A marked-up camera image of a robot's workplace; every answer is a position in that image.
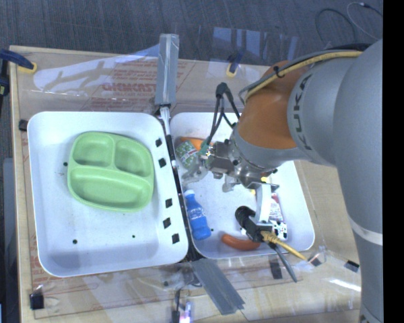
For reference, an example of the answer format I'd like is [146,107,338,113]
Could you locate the orange toy carrot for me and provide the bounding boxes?
[179,136,207,150]

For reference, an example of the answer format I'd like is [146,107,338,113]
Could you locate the green and white can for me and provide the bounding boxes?
[174,140,200,170]

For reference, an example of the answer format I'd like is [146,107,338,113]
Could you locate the brown cardboard board red print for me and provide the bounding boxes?
[15,50,362,320]

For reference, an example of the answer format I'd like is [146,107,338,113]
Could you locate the black and white carton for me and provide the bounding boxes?
[271,221,288,242]

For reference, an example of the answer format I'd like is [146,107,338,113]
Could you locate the white plastic tray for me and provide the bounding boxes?
[26,110,190,279]
[169,112,316,260]

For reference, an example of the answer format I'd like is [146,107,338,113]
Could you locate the orange toy sausage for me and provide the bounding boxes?
[221,233,262,252]

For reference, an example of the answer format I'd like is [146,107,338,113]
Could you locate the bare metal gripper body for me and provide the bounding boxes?
[205,141,279,193]

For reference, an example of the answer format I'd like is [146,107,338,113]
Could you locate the green divided plate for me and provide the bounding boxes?
[66,131,156,214]

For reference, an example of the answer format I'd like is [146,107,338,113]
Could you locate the red and white packet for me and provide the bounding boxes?
[269,191,285,225]

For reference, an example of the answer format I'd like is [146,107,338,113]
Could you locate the blue plastic bottle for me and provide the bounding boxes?
[183,189,212,242]

